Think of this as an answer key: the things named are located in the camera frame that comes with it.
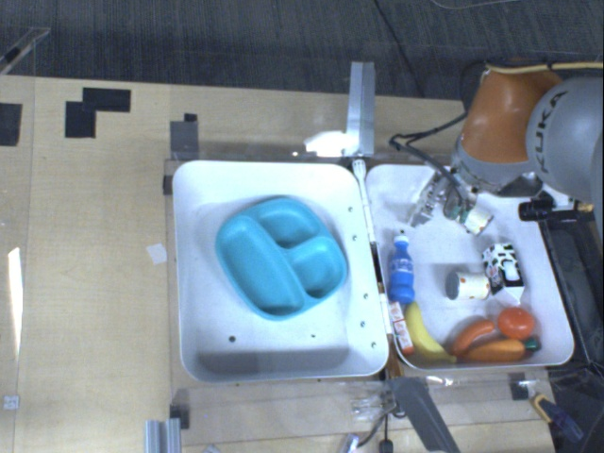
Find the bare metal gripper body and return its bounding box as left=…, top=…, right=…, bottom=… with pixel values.
left=421, top=167, right=478, bottom=217

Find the white plastic tray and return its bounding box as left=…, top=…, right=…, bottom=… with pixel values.
left=365, top=162, right=577, bottom=373
left=171, top=159, right=391, bottom=384

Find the thin black and white rod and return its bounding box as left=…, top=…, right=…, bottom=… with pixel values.
left=352, top=158, right=394, bottom=348

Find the blue plastic bottle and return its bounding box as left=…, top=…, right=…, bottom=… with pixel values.
left=387, top=233, right=417, bottom=306

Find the white can with orange dots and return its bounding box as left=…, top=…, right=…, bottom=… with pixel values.
left=445, top=270, right=493, bottom=302

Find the black and white carton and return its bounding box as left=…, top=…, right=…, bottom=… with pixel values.
left=481, top=242, right=527, bottom=304

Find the yellow banana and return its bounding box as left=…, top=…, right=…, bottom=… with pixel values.
left=404, top=301, right=459, bottom=364

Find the orange and white carton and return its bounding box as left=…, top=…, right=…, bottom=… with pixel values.
left=393, top=319, right=416, bottom=356

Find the orange sausage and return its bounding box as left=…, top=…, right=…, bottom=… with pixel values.
left=449, top=318, right=497, bottom=358

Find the orange tomato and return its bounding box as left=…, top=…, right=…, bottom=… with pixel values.
left=496, top=306, right=537, bottom=341

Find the orange carrot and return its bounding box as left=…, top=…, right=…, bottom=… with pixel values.
left=463, top=336, right=543, bottom=364

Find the blue divided plate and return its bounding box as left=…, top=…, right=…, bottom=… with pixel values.
left=215, top=195, right=350, bottom=322

